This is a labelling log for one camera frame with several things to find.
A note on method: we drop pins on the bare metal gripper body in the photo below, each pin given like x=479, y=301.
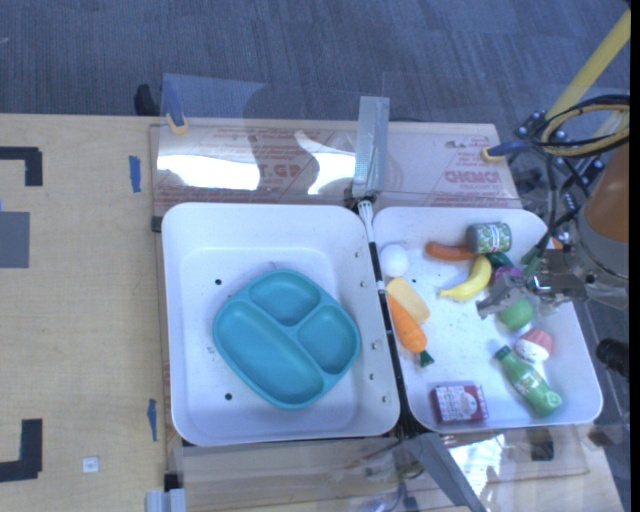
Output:
x=557, y=277

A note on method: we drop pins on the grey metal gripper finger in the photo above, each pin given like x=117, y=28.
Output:
x=509, y=280
x=495, y=302

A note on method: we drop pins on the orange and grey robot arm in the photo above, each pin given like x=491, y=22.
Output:
x=607, y=210

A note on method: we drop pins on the purple toy food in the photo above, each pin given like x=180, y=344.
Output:
x=505, y=272

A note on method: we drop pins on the dark green toy vegetable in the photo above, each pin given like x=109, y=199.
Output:
x=500, y=259

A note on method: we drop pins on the light green round toy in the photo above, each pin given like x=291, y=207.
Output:
x=517, y=315

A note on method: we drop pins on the yellow banana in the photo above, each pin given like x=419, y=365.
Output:
x=475, y=282

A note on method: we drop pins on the green and grey can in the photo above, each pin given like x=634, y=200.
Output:
x=490, y=238

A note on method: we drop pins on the white plastic tray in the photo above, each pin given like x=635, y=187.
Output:
x=200, y=325
x=460, y=340

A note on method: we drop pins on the pink and white cupcake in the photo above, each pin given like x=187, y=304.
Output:
x=534, y=345

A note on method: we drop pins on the orange sausage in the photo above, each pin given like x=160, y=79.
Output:
x=447, y=251

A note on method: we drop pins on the yellow plastic bottle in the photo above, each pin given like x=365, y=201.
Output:
x=409, y=297

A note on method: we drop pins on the green bottle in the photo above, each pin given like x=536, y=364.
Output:
x=530, y=385

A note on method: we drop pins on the orange carrot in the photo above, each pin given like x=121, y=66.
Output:
x=407, y=330

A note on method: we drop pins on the red carton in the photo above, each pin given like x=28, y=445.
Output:
x=459, y=402

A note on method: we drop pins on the white ball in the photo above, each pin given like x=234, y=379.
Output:
x=394, y=260

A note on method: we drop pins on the brown cardboard board, red print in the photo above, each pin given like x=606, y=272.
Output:
x=450, y=170

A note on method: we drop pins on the blue divided plate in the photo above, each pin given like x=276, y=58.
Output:
x=280, y=345

